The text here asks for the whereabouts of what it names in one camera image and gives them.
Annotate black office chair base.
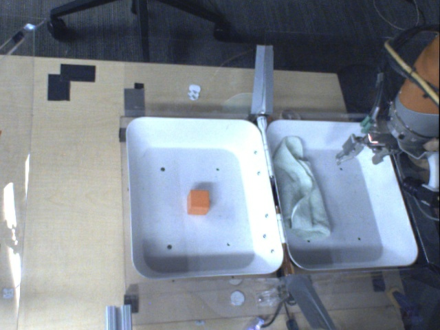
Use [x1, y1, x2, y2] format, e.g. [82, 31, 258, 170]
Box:
[47, 0, 243, 62]

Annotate black cylinder on white bracket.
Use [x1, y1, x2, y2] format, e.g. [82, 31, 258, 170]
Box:
[401, 149, 440, 207]

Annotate orange cube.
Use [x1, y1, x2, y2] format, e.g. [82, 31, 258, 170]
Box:
[186, 189, 211, 216]

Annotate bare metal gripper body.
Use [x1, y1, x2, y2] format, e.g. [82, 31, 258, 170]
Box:
[360, 126, 429, 159]

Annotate white plastic tray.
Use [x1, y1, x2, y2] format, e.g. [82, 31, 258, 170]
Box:
[265, 119, 419, 272]
[125, 116, 285, 281]

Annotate pale green towel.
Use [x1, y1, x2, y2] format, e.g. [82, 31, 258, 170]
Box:
[272, 135, 332, 242]

